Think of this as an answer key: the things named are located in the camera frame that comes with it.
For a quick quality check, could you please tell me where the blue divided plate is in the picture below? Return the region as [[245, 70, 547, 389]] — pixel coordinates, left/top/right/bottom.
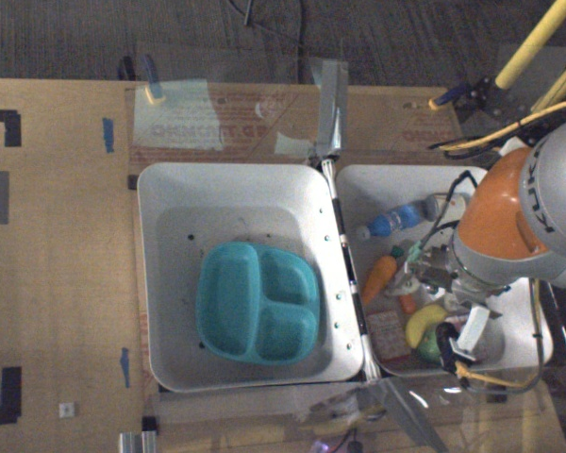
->
[[194, 241, 322, 366]]

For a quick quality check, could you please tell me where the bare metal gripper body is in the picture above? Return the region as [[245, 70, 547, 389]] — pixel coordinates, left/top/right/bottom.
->
[[415, 244, 462, 296]]

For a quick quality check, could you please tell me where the clear plastic bottle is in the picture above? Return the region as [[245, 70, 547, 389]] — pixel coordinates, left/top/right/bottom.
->
[[421, 192, 473, 223]]

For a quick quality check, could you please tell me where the green apple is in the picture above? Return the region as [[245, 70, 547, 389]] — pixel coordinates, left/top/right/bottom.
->
[[415, 327, 445, 365]]

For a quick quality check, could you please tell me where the brown cardboard board red print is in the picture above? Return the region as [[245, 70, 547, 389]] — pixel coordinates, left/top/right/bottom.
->
[[125, 81, 563, 445]]

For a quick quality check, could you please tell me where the white plastic tray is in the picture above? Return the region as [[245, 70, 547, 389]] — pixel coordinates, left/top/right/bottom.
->
[[334, 163, 555, 378], [136, 161, 366, 394]]

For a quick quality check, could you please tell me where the blue plastic bottle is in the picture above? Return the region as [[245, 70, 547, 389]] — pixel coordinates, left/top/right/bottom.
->
[[356, 203, 426, 242]]

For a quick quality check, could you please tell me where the orange carrot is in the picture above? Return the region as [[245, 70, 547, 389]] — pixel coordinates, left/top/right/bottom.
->
[[360, 245, 406, 308]]

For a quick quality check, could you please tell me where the yellow banana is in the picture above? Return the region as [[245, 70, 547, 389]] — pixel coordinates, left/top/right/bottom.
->
[[404, 303, 450, 350]]

